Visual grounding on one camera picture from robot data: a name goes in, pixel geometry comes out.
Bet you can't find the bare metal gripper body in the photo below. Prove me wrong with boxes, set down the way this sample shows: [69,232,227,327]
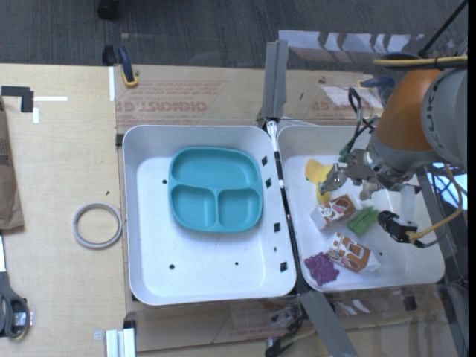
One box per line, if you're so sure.
[342,148,423,194]

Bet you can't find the yellow banana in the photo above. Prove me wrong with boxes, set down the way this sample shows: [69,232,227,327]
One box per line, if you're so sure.
[304,158,336,205]

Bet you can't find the green toy beans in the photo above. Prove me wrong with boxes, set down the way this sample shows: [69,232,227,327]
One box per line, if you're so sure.
[346,206,380,235]

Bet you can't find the orange and white carton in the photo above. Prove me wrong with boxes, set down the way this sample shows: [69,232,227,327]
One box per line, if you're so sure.
[324,231,382,274]
[309,193,364,231]

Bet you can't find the thin black and white rod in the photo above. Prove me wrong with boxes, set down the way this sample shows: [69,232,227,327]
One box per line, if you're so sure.
[266,120,300,273]

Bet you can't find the white plastic tray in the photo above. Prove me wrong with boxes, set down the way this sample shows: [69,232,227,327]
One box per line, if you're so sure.
[121,124,298,306]
[277,124,446,294]

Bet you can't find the purple grapes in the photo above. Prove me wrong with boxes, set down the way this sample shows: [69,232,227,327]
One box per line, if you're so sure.
[303,251,341,286]

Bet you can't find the teal divided plate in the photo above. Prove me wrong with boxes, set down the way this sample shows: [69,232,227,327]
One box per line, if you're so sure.
[167,146,264,234]

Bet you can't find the brown cardboard board, red print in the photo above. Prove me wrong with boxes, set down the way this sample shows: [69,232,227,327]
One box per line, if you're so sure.
[113,64,449,353]

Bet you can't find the white tape roll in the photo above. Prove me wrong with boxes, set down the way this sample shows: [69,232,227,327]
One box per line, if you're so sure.
[71,202,123,250]

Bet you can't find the black chair castor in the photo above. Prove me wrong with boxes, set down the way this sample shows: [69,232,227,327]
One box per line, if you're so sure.
[97,0,120,22]

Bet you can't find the brown paper bag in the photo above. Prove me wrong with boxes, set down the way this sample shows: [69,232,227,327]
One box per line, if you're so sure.
[0,97,25,231]

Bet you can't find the black cylinder on white bracket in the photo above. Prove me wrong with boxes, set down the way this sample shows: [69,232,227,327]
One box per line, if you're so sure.
[376,184,423,244]

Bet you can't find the grey handled scissors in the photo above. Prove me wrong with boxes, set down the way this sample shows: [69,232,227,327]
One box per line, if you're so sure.
[0,268,31,340]

